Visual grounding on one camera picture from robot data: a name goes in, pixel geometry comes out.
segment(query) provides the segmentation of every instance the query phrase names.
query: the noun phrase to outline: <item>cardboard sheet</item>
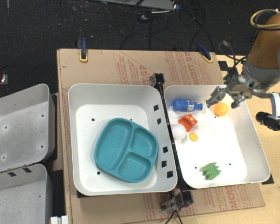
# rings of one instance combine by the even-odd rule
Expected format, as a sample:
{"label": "cardboard sheet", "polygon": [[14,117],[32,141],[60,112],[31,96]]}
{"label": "cardboard sheet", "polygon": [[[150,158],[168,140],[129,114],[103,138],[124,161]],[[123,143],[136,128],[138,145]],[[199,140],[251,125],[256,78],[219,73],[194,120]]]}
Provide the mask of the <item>cardboard sheet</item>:
{"label": "cardboard sheet", "polygon": [[[79,50],[60,49],[57,53],[61,96],[63,165],[66,211],[73,224],[124,224],[166,219],[161,210],[167,193],[145,193],[78,197],[73,182],[68,90],[78,83],[148,84],[154,73],[163,73],[165,86],[223,84],[217,57],[207,63],[198,52],[88,50],[88,62],[79,61]],[[194,203],[181,210],[190,216],[264,206],[258,184],[244,184],[192,191]]]}

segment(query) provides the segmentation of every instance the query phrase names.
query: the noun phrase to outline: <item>table surface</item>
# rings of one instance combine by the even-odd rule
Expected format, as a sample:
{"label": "table surface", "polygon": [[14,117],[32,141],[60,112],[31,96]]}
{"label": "table surface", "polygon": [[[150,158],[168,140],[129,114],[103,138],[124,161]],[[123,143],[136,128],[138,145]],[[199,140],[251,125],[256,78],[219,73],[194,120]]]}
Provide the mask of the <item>table surface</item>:
{"label": "table surface", "polygon": [[[233,60],[226,56],[217,56],[218,61],[226,61],[228,66],[233,65]],[[60,72],[60,64],[58,63],[58,72]],[[59,80],[59,90],[62,89],[62,81]],[[270,92],[280,92],[280,82],[275,85]],[[260,99],[253,97],[252,99],[246,100],[249,107],[250,114],[252,116],[255,128],[259,135],[260,142],[263,146],[264,152],[266,154],[269,166],[271,168],[271,173],[273,176],[274,183],[262,185],[260,184],[260,189],[262,196],[265,201],[264,207],[250,208],[245,210],[233,210],[225,211],[219,213],[203,214],[203,215],[193,215],[182,217],[182,222],[184,224],[242,224],[242,223],[253,223],[253,224],[280,224],[280,131],[272,131],[267,127],[260,125],[255,119],[255,115],[259,111],[264,111],[271,113],[271,102],[269,99]],[[69,202],[69,182],[64,180],[65,187],[65,201]],[[67,203],[66,209],[70,209],[70,204]],[[154,220],[141,222],[144,224],[164,224],[164,220]],[[178,218],[173,218],[170,223],[180,223]]]}

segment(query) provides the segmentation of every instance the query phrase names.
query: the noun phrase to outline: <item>toy water bottle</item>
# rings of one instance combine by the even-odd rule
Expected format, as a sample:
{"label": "toy water bottle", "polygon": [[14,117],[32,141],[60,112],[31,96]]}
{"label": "toy water bottle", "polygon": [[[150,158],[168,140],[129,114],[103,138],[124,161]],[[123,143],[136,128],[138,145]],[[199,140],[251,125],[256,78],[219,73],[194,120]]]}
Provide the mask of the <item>toy water bottle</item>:
{"label": "toy water bottle", "polygon": [[175,99],[173,101],[174,111],[192,112],[195,110],[202,110],[203,107],[203,104],[198,104],[193,100]]}

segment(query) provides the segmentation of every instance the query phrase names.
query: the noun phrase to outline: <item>white ball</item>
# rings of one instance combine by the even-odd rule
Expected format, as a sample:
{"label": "white ball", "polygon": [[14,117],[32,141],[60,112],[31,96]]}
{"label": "white ball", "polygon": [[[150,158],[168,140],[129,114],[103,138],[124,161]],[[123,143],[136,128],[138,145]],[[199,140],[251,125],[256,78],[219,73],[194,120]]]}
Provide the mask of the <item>white ball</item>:
{"label": "white ball", "polygon": [[175,140],[182,140],[187,135],[186,128],[182,124],[171,125],[171,130],[172,130],[173,138]]}

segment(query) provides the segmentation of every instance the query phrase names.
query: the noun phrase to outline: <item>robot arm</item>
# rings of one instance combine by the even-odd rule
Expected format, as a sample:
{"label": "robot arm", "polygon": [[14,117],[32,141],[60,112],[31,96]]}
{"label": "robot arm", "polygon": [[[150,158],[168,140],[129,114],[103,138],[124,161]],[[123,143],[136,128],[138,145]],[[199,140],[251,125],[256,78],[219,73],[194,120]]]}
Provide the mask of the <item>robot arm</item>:
{"label": "robot arm", "polygon": [[236,64],[229,68],[224,77],[226,88],[218,86],[210,99],[206,100],[206,104],[209,108],[223,100],[226,94],[234,100],[232,108],[238,107],[240,102],[253,96],[269,98],[272,114],[259,112],[256,120],[273,130],[280,130],[280,93],[267,93],[280,81],[280,12],[269,10],[275,14],[265,25],[254,22],[255,18],[267,11],[259,11],[251,17],[251,24],[259,28],[260,32],[246,60],[243,61],[242,73],[238,74]]}

